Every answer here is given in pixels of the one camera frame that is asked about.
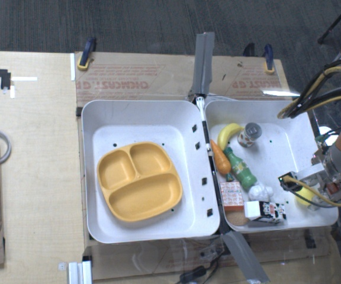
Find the white plastic tray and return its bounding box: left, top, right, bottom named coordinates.
left=81, top=99, right=221, bottom=244
left=203, top=99, right=340, bottom=234

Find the yellow round object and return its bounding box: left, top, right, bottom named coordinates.
left=294, top=186, right=318, bottom=208

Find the yellow banana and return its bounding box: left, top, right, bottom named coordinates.
left=217, top=122, right=245, bottom=152

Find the green plastic bottle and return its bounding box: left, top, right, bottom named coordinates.
left=223, top=147, right=259, bottom=191

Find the orange carrot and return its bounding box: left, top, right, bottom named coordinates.
left=210, top=139, right=235, bottom=183

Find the orange and white carton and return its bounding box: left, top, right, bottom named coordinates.
left=219, top=181, right=246, bottom=213

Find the white crumpled lump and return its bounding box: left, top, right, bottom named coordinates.
left=247, top=182, right=275, bottom=202

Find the brown cardboard board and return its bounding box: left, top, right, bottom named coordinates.
left=74, top=50, right=337, bottom=281

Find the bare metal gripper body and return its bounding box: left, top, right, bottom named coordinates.
left=316, top=172, right=341, bottom=204

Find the white cow print carton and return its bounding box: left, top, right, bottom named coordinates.
left=243, top=200, right=288, bottom=225

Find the yellow divided plate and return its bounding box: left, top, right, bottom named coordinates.
left=96, top=141, right=184, bottom=223

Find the white and orange can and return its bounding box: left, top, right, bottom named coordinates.
left=237, top=122, right=263, bottom=149

